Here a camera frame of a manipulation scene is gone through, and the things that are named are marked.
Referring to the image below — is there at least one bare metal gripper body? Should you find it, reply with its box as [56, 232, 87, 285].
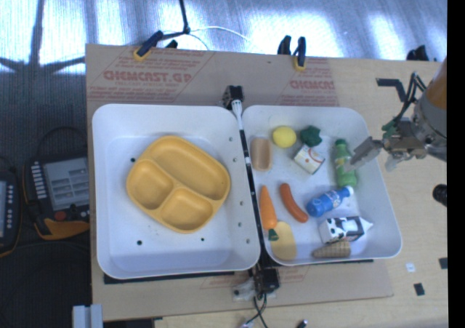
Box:
[381, 119, 437, 160]

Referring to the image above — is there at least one green bottle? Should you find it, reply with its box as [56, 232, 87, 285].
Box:
[333, 138, 359, 190]

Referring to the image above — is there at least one white plastic tray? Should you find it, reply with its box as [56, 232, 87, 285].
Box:
[91, 102, 262, 281]
[240, 104, 404, 268]

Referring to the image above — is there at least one white and red can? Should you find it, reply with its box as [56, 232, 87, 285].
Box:
[293, 144, 326, 176]

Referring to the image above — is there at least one blue bottle white cap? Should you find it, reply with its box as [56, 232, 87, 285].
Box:
[305, 185, 355, 218]

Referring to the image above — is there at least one green broccoli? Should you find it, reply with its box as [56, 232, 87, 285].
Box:
[299, 124, 323, 148]

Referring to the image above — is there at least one black and white milk carton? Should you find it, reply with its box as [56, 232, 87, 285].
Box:
[318, 215, 374, 245]

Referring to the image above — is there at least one orange sausage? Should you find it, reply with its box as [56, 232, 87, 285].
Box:
[278, 182, 310, 224]

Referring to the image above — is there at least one yellow lemon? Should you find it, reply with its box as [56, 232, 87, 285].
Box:
[271, 125, 298, 149]

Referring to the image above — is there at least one tan waffle cone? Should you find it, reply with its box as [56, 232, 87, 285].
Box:
[312, 239, 352, 260]

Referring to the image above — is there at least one beige bread slice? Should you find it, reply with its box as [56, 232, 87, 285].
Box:
[249, 137, 273, 172]

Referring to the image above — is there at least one orange carrot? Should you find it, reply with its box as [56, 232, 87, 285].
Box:
[258, 184, 280, 242]

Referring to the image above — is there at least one yellow oval toy food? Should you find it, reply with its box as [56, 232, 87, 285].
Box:
[270, 220, 298, 262]

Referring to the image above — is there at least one thin black and white rod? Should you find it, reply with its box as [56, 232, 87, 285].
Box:
[231, 99, 270, 270]

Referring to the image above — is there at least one brown cardboard board red print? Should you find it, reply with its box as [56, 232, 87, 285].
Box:
[84, 43, 395, 322]

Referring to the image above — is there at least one yellow divided plate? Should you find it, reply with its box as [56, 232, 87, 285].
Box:
[125, 134, 233, 235]

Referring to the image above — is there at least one black cylinder on white bracket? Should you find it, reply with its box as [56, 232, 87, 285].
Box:
[432, 183, 448, 208]

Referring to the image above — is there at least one black block with thin wires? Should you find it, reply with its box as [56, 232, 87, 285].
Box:
[249, 266, 282, 295]
[222, 84, 246, 108]

